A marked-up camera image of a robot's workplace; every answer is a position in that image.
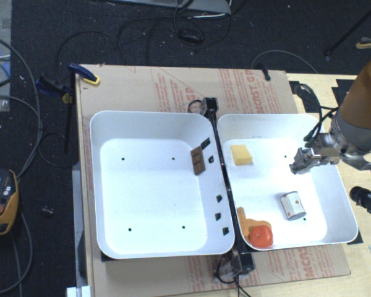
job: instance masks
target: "wooden table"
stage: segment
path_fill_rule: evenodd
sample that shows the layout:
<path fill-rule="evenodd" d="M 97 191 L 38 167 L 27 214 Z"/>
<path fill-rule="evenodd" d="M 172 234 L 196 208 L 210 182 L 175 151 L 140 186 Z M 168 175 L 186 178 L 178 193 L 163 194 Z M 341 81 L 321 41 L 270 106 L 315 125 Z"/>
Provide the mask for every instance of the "wooden table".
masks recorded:
<path fill-rule="evenodd" d="M 217 97 L 219 96 L 221 101 L 225 101 L 225 105 L 221 105 L 220 112 L 222 114 L 231 112 L 231 103 L 228 100 L 233 95 L 233 92 L 229 89 L 233 88 L 231 81 L 227 79 L 226 74 L 232 74 L 237 82 L 241 81 L 243 77 L 248 76 L 248 72 L 245 70 L 204 70 L 204 69 L 176 69 L 165 67 L 164 69 L 156 68 L 159 72 L 149 72 L 149 67 L 121 67 L 122 72 L 127 71 L 123 74 L 125 79 L 121 79 L 121 75 L 113 78 L 106 78 L 110 74 L 117 74 L 116 67 L 100 67 L 85 65 L 86 68 L 90 69 L 94 74 L 100 75 L 102 83 L 100 86 L 95 87 L 87 85 L 81 80 L 77 80 L 77 115 L 78 115 L 78 130 L 79 130 L 79 142 L 80 142 L 80 171 L 81 171 L 81 186 L 82 186 L 82 205 L 83 205 L 83 228 L 85 232 L 85 250 L 86 250 L 86 264 L 87 264 L 87 283 L 92 288 L 92 296 L 102 297 L 102 290 L 107 290 L 107 295 L 113 294 L 115 291 L 116 296 L 130 296 L 130 293 L 121 291 L 121 287 L 117 290 L 110 290 L 111 285 L 115 285 L 119 278 L 127 278 L 129 273 L 118 274 L 114 269 L 113 264 L 104 264 L 100 260 L 100 252 L 96 243 L 96 231 L 94 222 L 94 200 L 93 191 L 90 186 L 92 185 L 92 177 L 90 171 L 90 151 L 85 146 L 85 142 L 88 143 L 89 133 L 88 124 L 90 117 L 101 110 L 133 110 L 133 111 L 183 111 L 186 112 L 184 102 L 190 102 L 191 99 L 198 98 L 198 96 L 205 97 Z M 137 72 L 144 71 L 144 81 L 138 80 Z M 220 91 L 214 89 L 214 85 L 210 84 L 211 76 L 213 73 L 219 76 Z M 277 78 L 271 82 L 283 83 L 283 78 L 290 81 L 299 81 L 300 83 L 308 84 L 312 87 L 320 100 L 320 103 L 325 106 L 336 106 L 335 97 L 331 91 L 332 87 L 336 87 L 337 79 L 349 79 L 353 80 L 356 77 L 353 75 L 310 75 L 310 74 L 285 74 L 284 72 L 277 72 Z M 263 75 L 259 72 L 252 72 L 252 77 L 263 80 Z M 204 85 L 196 85 L 196 80 Z M 205 92 L 199 91 L 199 89 L 206 89 Z M 252 109 L 258 105 L 258 100 L 254 101 L 250 111 L 247 113 L 305 113 L 304 106 L 301 99 L 295 95 L 288 95 L 288 89 L 281 90 L 280 87 L 270 88 L 269 91 L 275 92 L 279 101 L 274 103 L 271 110 L 253 112 Z M 139 100 L 140 95 L 147 96 L 147 99 Z M 165 96 L 174 98 L 174 101 L 166 101 Z M 330 120 L 325 121 L 323 127 L 327 130 L 330 128 Z M 371 161 L 371 154 L 367 156 L 367 159 Z M 361 172 L 357 171 L 350 166 L 340 162 L 338 165 L 340 175 L 343 179 L 344 186 L 347 192 L 354 186 L 362 186 L 371 190 L 371 174 L 369 171 Z M 245 287 L 245 290 L 253 297 L 295 297 L 295 296 L 309 296 L 309 297 L 320 297 L 320 296 L 371 296 L 371 252 L 369 246 L 371 246 L 371 214 L 367 213 L 365 209 L 357 207 L 353 201 L 351 201 L 356 220 L 359 225 L 360 233 L 363 239 L 363 243 L 360 244 L 339 244 L 343 246 L 346 259 L 351 269 L 351 274 L 341 277 L 330 277 L 320 278 L 314 280 L 303 280 L 298 282 L 286 282 L 277 283 L 272 285 L 261 285 Z M 166 260 L 159 260 L 154 266 L 155 272 L 148 273 L 151 276 L 149 285 L 154 288 L 161 285 L 162 283 L 151 283 L 157 278 L 162 276 L 157 275 L 159 273 L 160 265 L 164 265 Z M 137 269 L 134 269 L 134 264 L 130 265 L 129 272 L 132 273 L 131 280 L 138 283 Z M 176 266 L 173 266 L 173 272 L 176 272 Z M 146 275 L 143 275 L 141 280 L 148 281 Z M 181 285 L 178 278 L 174 280 L 164 281 L 167 287 L 171 288 L 170 291 L 175 291 L 174 286 Z M 140 285 L 142 282 L 134 285 L 134 296 L 140 296 L 137 292 L 142 291 Z M 217 291 L 206 291 L 198 292 L 181 296 L 192 296 L 192 297 L 229 297 L 237 296 L 236 289 L 217 290 Z"/>

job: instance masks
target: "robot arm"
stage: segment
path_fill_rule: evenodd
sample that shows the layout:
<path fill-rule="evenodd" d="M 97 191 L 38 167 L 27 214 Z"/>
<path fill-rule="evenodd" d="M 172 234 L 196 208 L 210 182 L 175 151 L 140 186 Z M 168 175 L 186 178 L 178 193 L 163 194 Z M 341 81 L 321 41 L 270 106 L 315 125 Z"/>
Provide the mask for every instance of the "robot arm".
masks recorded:
<path fill-rule="evenodd" d="M 357 170 L 370 170 L 364 155 L 371 153 L 371 61 L 361 70 L 346 98 L 332 117 L 329 133 L 319 133 L 299 148 L 290 170 L 304 174 L 314 166 L 340 160 Z M 371 192 L 355 187 L 351 198 L 371 213 Z"/>

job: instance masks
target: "cardboard sheet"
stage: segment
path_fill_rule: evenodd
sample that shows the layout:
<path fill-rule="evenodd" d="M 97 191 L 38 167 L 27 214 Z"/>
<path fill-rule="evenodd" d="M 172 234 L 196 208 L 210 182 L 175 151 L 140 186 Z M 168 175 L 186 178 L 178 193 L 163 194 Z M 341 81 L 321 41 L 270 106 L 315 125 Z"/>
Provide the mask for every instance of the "cardboard sheet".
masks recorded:
<path fill-rule="evenodd" d="M 102 262 L 96 240 L 89 124 L 102 110 L 186 112 L 192 100 L 216 97 L 219 116 L 227 113 L 297 113 L 284 72 L 235 69 L 84 65 L 99 86 L 79 80 L 77 109 L 82 139 L 84 219 L 88 283 L 96 297 L 169 296 L 232 288 L 213 272 L 218 256 L 165 257 Z M 243 287 L 350 274 L 342 245 L 254 253 L 256 269 L 241 277 Z"/>

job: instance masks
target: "orange plastic item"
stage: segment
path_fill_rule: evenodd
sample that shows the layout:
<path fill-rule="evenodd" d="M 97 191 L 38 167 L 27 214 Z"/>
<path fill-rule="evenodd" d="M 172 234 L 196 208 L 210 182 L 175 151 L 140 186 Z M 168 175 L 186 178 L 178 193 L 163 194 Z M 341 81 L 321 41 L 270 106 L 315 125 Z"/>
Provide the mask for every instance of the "orange plastic item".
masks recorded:
<path fill-rule="evenodd" d="M 272 230 L 266 225 L 255 226 L 250 232 L 250 242 L 256 248 L 267 248 L 273 244 Z"/>
<path fill-rule="evenodd" d="M 237 216 L 239 219 L 239 223 L 241 225 L 241 231 L 243 234 L 243 237 L 247 240 L 250 241 L 250 232 L 253 230 L 254 227 L 259 226 L 259 225 L 265 225 L 269 229 L 272 229 L 271 223 L 265 221 L 265 220 L 254 220 L 250 218 L 246 218 L 245 210 L 243 207 L 238 207 L 236 209 Z"/>

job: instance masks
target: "yellow sponge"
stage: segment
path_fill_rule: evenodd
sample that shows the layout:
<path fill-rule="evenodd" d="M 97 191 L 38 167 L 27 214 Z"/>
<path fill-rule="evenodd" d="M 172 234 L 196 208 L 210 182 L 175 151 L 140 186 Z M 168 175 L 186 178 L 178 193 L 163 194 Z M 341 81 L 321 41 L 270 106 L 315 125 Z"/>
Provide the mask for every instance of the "yellow sponge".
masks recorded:
<path fill-rule="evenodd" d="M 246 145 L 231 145 L 231 151 L 235 165 L 251 164 L 252 156 Z"/>

